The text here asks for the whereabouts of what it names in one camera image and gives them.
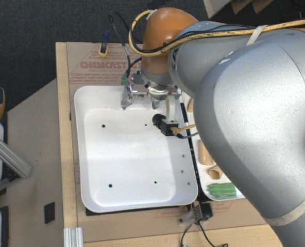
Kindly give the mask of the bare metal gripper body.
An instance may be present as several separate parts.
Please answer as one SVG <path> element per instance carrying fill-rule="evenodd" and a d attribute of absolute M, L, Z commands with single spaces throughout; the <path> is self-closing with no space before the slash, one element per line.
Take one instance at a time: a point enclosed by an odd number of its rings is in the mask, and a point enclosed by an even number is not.
<path fill-rule="evenodd" d="M 170 75 L 152 75 L 150 73 L 133 73 L 128 79 L 128 90 L 134 96 L 166 98 L 169 95 L 179 97 L 180 91 L 174 85 Z"/>

